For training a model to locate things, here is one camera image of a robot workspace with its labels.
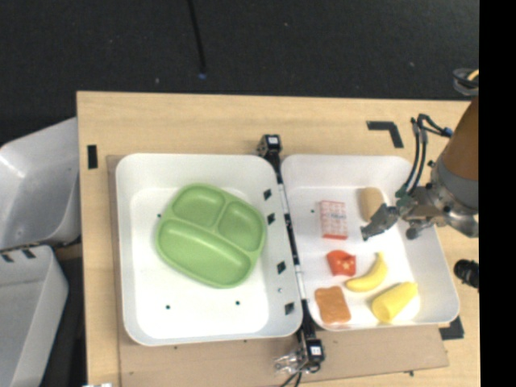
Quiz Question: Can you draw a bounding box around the red and white carton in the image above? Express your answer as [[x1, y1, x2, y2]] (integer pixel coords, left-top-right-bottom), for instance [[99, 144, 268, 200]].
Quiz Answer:
[[319, 199, 349, 241]]

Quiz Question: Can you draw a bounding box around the thin black and white rod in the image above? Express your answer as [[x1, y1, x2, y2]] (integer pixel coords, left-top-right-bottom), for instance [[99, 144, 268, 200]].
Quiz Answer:
[[268, 151, 314, 343]]

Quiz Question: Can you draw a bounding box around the white plastic tray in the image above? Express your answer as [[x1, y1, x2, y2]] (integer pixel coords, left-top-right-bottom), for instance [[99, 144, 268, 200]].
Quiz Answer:
[[115, 152, 304, 347], [280, 154, 461, 332]]

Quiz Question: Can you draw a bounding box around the black block with thin wires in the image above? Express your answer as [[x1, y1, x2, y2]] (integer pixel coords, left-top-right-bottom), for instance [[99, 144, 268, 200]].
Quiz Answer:
[[255, 133, 284, 157], [302, 338, 326, 364]]

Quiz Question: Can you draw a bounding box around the yellow banana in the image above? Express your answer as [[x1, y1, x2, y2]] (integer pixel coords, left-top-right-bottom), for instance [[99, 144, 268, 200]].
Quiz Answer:
[[344, 251, 389, 293]]

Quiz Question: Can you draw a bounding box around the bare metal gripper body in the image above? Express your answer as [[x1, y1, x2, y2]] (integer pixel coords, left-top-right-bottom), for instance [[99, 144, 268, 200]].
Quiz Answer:
[[396, 185, 480, 241]]

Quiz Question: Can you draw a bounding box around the orange biscuit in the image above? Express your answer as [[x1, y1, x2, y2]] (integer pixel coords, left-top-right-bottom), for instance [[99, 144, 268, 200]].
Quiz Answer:
[[314, 285, 352, 326]]

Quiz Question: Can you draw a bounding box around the green divided plate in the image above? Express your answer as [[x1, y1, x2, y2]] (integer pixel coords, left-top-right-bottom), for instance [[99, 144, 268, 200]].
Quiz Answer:
[[155, 182, 268, 290]]

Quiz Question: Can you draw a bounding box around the beige bread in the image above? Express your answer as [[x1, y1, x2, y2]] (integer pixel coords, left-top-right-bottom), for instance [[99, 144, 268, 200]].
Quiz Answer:
[[359, 186, 386, 223]]

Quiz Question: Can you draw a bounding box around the yellow cylinder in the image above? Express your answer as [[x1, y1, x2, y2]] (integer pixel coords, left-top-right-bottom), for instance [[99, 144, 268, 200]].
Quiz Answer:
[[370, 281, 420, 324]]

